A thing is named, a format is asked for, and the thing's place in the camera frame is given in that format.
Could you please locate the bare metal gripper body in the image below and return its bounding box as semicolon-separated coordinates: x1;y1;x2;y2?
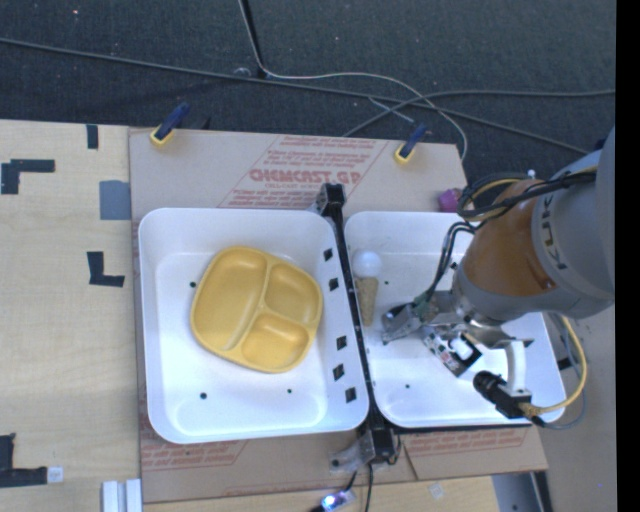
413;290;507;348

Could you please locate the thin black rod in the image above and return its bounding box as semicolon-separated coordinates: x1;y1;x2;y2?
327;202;384;436

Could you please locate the white toy ice cream cone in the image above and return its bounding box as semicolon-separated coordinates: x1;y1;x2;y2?
351;248;384;327

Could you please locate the white plastic tray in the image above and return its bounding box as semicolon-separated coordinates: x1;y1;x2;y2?
343;210;569;430
137;207;371;445

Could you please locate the yellow divided plate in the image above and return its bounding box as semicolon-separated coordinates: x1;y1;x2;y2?
189;244;325;375

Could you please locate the brown cardboard board red print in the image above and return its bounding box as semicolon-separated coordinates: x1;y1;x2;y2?
127;127;550;504

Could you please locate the black cylinder on white bracket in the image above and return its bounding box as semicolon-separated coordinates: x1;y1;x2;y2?
472;337;535;420

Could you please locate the black block with thin wires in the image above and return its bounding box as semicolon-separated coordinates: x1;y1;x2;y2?
318;182;348;218
367;424;400;465

